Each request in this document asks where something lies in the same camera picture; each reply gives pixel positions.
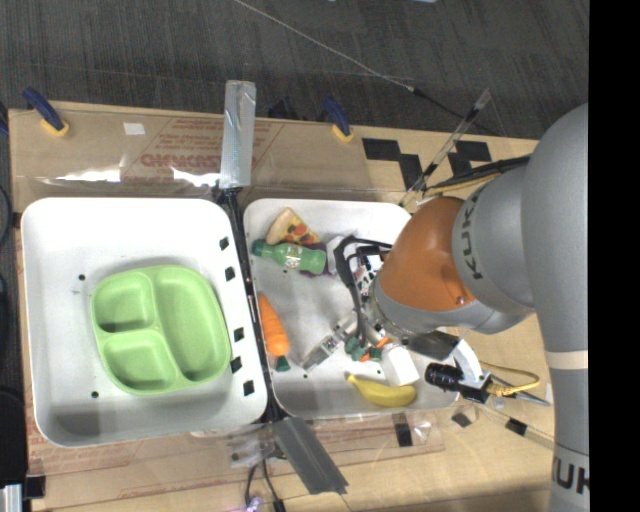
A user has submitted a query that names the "yellow banana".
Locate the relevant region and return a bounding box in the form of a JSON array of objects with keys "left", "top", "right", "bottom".
[{"left": 346, "top": 373, "right": 418, "bottom": 407}]

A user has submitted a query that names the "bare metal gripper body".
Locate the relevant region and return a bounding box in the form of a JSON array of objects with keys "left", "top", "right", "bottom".
[{"left": 349, "top": 305, "right": 402, "bottom": 352}]

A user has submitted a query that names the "black cylinder on white bracket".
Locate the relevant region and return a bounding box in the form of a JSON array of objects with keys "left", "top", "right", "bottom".
[{"left": 424, "top": 338, "right": 494, "bottom": 405}]

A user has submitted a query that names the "toy pizza slice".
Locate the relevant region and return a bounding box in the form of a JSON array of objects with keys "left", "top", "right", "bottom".
[{"left": 264, "top": 207, "right": 322, "bottom": 247}]

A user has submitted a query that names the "brown cardboard board red print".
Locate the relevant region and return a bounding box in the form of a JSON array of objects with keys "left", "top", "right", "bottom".
[{"left": 7, "top": 99, "right": 556, "bottom": 512}]

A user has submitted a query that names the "white bottle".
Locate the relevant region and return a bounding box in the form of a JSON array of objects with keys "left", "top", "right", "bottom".
[{"left": 379, "top": 342, "right": 420, "bottom": 387}]

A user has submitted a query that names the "white plastic tray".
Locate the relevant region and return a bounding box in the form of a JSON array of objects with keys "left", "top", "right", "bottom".
[
  {"left": 242, "top": 198, "right": 461, "bottom": 420},
  {"left": 19, "top": 196, "right": 269, "bottom": 448}
]

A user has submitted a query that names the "green plastic bottle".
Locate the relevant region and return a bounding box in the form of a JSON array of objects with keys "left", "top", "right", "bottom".
[{"left": 251, "top": 238, "right": 328, "bottom": 274}]

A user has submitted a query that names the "green divided plate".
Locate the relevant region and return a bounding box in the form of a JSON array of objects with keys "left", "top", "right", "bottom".
[{"left": 90, "top": 264, "right": 233, "bottom": 396}]

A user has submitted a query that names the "orange toy carrot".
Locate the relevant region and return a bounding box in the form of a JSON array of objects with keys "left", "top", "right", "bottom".
[{"left": 257, "top": 293, "right": 292, "bottom": 372}]

